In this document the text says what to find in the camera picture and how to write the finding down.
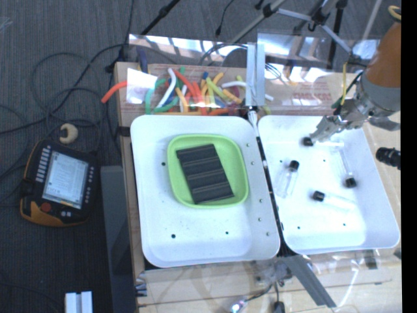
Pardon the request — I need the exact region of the green plate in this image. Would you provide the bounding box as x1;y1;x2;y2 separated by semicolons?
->
166;134;250;210

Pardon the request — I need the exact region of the orange foam tube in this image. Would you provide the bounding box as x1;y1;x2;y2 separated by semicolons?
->
100;80;128;104

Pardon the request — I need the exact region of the green foam tube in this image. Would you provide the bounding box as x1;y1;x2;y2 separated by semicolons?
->
144;77;167;115

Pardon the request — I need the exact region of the white plastic tray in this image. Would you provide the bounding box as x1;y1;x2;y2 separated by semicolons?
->
130;114;281;269
257;114;401;256

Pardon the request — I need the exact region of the brown cardboard board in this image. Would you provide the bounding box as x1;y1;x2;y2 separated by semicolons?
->
113;61;402;308

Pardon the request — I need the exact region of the black cylinder on white bracket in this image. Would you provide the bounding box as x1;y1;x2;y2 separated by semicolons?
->
375;146;402;170

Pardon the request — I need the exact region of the black ribbed block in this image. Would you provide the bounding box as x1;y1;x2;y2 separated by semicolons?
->
175;143;236;205

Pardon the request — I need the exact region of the red foam tube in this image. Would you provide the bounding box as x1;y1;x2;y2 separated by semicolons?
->
172;69;203;108

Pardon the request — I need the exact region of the clear bottle with black cap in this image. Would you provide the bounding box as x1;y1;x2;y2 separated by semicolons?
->
274;160;300;199
337;147;358;189
312;190;357;211
302;136;345;149

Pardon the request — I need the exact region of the yellow foam tube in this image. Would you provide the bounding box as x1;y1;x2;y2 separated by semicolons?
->
205;76;229;101
222;89;244;105

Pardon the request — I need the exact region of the beige crescent toy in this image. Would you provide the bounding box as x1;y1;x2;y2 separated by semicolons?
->
59;123;79;144

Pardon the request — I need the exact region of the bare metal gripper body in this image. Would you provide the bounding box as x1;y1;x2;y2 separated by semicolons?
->
334;91;373;130

